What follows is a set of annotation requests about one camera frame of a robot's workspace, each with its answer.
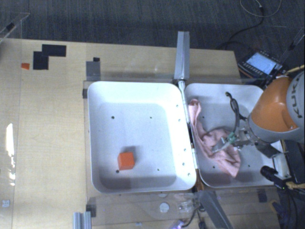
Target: pink towel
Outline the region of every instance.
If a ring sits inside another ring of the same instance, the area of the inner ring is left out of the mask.
[[[193,128],[193,135],[197,145],[200,147],[205,157],[215,160],[221,171],[236,177],[240,167],[240,157],[238,150],[232,145],[226,149],[212,153],[211,149],[220,140],[221,137],[227,137],[229,132],[223,129],[216,129],[207,133],[197,117],[201,112],[200,102],[196,99],[191,100],[189,104],[190,120]]]

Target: device screen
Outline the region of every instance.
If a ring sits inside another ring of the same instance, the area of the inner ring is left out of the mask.
[[[247,63],[265,74],[269,74],[276,65],[275,61],[263,56],[258,52],[248,59]]]

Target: white sticker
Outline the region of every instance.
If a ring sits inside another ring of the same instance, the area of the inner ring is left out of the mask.
[[[9,200],[2,200],[2,207],[3,208],[8,208],[10,206],[10,201]]]

